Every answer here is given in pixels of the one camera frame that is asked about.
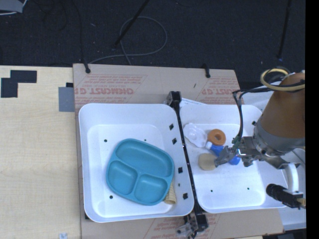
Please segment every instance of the brown donut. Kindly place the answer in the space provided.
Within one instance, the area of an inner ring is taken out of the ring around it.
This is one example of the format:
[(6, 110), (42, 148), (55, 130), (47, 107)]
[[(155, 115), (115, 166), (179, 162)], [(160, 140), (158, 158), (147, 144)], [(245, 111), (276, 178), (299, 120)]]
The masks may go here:
[(222, 130), (213, 129), (207, 135), (207, 140), (217, 146), (222, 146), (226, 142), (226, 135)]

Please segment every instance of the blue divided plate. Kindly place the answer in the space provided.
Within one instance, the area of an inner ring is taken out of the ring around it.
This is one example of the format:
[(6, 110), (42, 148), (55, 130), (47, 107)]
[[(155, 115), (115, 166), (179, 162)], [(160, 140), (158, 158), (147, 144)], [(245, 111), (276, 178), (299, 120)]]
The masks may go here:
[(114, 149), (106, 182), (116, 194), (143, 205), (156, 205), (168, 193), (174, 162), (165, 151), (136, 139), (125, 139)]

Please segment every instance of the beige round object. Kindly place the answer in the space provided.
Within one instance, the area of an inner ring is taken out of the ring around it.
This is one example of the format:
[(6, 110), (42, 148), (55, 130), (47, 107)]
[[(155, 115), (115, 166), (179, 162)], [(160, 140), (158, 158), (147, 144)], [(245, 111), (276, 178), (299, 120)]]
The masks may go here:
[(217, 146), (222, 146), (226, 142), (226, 135), (222, 130), (213, 129), (207, 135), (207, 140)]
[(216, 168), (215, 166), (215, 159), (217, 156), (212, 153), (203, 153), (200, 154), (198, 158), (198, 165), (203, 170), (214, 170)]

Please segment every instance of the light wood surface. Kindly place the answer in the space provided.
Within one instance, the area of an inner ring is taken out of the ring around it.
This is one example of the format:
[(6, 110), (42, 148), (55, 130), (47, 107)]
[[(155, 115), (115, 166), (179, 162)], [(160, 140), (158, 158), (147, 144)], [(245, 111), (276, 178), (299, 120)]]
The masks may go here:
[(58, 102), (73, 69), (0, 66), (0, 77), (10, 70), (36, 70), (37, 83), (0, 98), (0, 238), (81, 238), (75, 113)]

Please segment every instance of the cardboard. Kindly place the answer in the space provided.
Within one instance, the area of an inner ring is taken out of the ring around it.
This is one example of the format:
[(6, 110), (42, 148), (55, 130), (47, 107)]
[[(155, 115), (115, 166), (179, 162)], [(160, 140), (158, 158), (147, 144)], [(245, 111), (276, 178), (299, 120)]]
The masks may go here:
[[(78, 113), (88, 103), (161, 104), (170, 91), (180, 91), (185, 99), (205, 104), (235, 104), (232, 92), (239, 89), (233, 70), (164, 68), (119, 65), (73, 65), (76, 113), (76, 137), (80, 191), (81, 228), (83, 239), (178, 238), (176, 229), (182, 217), (142, 219), (112, 223), (95, 223), (85, 219), (81, 143)], [(277, 209), (206, 214), (209, 227), (198, 233), (198, 239), (225, 239), (283, 233)]]

